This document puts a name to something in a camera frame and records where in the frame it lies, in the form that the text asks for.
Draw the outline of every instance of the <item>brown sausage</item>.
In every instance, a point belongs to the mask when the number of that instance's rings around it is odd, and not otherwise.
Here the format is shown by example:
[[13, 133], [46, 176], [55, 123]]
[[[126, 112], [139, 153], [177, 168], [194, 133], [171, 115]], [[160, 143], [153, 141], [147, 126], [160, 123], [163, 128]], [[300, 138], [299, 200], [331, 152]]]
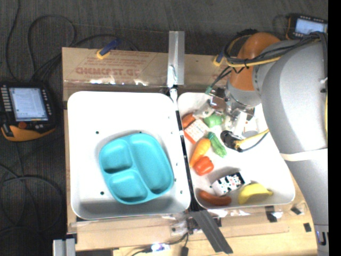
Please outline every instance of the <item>brown sausage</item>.
[[232, 202], [232, 198], [230, 196], [215, 196], [204, 190], [201, 190], [199, 193], [201, 199], [211, 203], [215, 206], [227, 206]]

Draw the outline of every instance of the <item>dark gray carpet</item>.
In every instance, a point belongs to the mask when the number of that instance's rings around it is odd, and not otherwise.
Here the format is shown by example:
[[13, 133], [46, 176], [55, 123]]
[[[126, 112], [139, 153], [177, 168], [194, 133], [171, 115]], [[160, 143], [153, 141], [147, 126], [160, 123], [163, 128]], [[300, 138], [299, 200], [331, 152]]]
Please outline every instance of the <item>dark gray carpet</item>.
[[[17, 0], [0, 0], [0, 81], [13, 81], [5, 58], [6, 39], [13, 25]], [[167, 52], [168, 31], [185, 31], [187, 54], [217, 54], [237, 33], [252, 28], [283, 38], [281, 15], [303, 13], [328, 19], [328, 0], [20, 0], [20, 11], [8, 48], [9, 67], [16, 79], [28, 81], [34, 69], [61, 52], [72, 39], [95, 34], [115, 34], [128, 39], [140, 51]], [[110, 37], [80, 46], [100, 48]], [[29, 56], [31, 45], [33, 63]], [[62, 74], [56, 65], [45, 77], [61, 107]], [[39, 176], [55, 185], [26, 180], [4, 184], [1, 190], [0, 255], [52, 255], [52, 240], [66, 233], [65, 162], [62, 110], [57, 130], [39, 140], [13, 143], [0, 136], [0, 165], [17, 176]], [[0, 169], [3, 180], [12, 179]]]

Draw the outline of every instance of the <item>blue plate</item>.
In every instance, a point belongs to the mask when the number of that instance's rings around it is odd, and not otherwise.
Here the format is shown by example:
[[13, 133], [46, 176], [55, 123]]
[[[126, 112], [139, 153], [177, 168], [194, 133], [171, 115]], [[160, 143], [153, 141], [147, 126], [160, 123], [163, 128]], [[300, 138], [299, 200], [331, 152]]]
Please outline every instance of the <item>blue plate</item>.
[[110, 141], [101, 149], [99, 162], [112, 196], [124, 204], [155, 199], [174, 183], [164, 150], [148, 134], [136, 133]]

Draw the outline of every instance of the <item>white tray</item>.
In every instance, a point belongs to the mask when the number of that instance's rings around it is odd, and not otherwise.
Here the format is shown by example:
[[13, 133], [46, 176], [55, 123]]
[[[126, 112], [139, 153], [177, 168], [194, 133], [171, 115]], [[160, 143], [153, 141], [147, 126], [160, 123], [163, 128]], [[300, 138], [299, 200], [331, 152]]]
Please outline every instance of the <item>white tray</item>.
[[[159, 93], [77, 92], [68, 101], [71, 207], [83, 219], [104, 219], [185, 211], [190, 204], [174, 104]], [[173, 169], [175, 182], [149, 202], [126, 205], [111, 195], [99, 165], [109, 141], [143, 132], [155, 137]]]
[[[178, 108], [181, 117], [199, 109], [209, 98], [210, 96], [204, 93], [187, 92], [181, 94], [178, 98]], [[261, 105], [256, 107], [254, 119], [256, 120], [260, 131], [267, 129]], [[222, 132], [221, 127], [215, 126], [211, 131], [213, 131], [220, 142], [222, 142], [220, 139], [220, 133]], [[190, 158], [194, 146], [188, 139], [185, 139], [185, 144], [187, 154]], [[202, 207], [206, 209], [240, 209], [268, 205], [285, 205], [289, 204], [294, 199], [295, 187], [289, 168], [280, 156], [270, 134], [268, 134], [255, 148], [244, 153], [239, 153], [227, 147], [226, 151], [227, 155], [224, 158], [215, 154], [212, 148], [207, 152], [206, 155], [210, 157], [215, 166], [211, 173], [199, 176], [195, 173], [194, 169], [191, 169], [196, 199]], [[213, 189], [210, 188], [211, 183], [236, 170], [241, 173], [247, 173], [251, 181], [262, 184], [267, 189], [273, 191], [273, 195], [263, 201], [239, 205], [238, 193], [240, 189], [238, 189], [230, 193], [232, 203], [228, 206], [213, 206], [200, 199], [198, 195], [200, 190], [205, 190], [214, 194]]]

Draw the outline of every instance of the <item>button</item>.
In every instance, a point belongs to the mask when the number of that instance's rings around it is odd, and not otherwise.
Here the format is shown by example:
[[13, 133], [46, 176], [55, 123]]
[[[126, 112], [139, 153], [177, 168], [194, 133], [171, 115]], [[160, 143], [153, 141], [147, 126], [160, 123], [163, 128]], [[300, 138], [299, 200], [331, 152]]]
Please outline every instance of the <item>button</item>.
[[26, 123], [26, 122], [19, 122], [18, 127], [19, 127], [20, 129], [26, 129], [27, 123]]

